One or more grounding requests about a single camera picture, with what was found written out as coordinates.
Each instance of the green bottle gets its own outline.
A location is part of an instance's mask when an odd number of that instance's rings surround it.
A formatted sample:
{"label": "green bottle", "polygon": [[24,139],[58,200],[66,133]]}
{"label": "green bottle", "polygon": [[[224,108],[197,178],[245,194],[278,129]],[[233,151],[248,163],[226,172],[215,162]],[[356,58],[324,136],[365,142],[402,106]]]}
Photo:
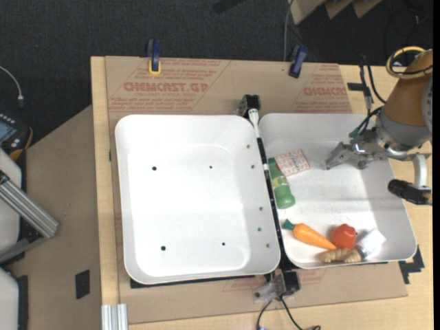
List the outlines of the green bottle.
{"label": "green bottle", "polygon": [[287,209],[295,204],[295,197],[290,192],[286,176],[278,169],[273,157],[269,158],[269,172],[278,209]]}

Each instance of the orange carrot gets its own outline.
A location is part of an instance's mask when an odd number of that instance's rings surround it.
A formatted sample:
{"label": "orange carrot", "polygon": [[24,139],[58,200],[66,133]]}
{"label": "orange carrot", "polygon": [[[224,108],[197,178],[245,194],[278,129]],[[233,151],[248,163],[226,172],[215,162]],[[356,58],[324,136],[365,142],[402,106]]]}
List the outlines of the orange carrot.
{"label": "orange carrot", "polygon": [[289,220],[286,220],[283,224],[283,228],[291,230],[299,241],[309,245],[325,248],[326,250],[335,250],[337,248],[332,242],[305,223],[297,223],[294,225]]}

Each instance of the gray floor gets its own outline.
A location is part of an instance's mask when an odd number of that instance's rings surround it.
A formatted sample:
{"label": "gray floor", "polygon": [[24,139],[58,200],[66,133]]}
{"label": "gray floor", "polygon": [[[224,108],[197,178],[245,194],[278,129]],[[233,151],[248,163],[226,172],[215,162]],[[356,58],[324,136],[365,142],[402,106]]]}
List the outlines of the gray floor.
{"label": "gray floor", "polygon": [[[139,55],[158,38],[162,56],[283,59],[287,0],[247,0],[217,14],[222,0],[0,0],[0,110],[34,128],[35,141],[91,102],[89,58]],[[307,61],[373,65],[408,44],[432,47],[433,0],[384,0],[362,19],[348,7],[334,20],[319,7],[299,25],[290,20],[288,50],[309,48]]]}

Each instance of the white tray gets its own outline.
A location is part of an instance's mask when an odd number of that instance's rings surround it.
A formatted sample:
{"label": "white tray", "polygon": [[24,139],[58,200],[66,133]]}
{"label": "white tray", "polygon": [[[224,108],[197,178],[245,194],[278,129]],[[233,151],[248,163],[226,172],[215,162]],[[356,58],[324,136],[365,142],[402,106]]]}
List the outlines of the white tray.
{"label": "white tray", "polygon": [[115,129],[126,270],[157,284],[266,274],[280,260],[252,125],[128,115]]}
{"label": "white tray", "polygon": [[[302,149],[311,167],[288,177],[296,204],[278,210],[278,217],[281,225],[286,219],[306,223],[326,237],[342,223],[353,226],[358,238],[378,228],[386,242],[379,253],[363,263],[409,259],[417,244],[402,200],[388,192],[388,182],[394,178],[389,161],[372,162],[365,170],[350,162],[331,170],[325,167],[330,152],[339,142],[346,143],[348,134],[363,119],[363,115],[355,114],[297,113],[271,113],[261,119],[267,157]],[[282,233],[292,263],[301,268],[329,266],[318,259],[321,248],[296,240],[288,230]]]}

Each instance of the tomato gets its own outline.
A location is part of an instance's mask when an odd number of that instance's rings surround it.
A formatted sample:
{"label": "tomato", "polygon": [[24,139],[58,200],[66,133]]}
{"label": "tomato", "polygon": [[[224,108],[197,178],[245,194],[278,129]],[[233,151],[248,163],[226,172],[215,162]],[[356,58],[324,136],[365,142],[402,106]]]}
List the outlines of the tomato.
{"label": "tomato", "polygon": [[343,223],[331,231],[331,242],[339,248],[353,248],[356,243],[356,230]]}

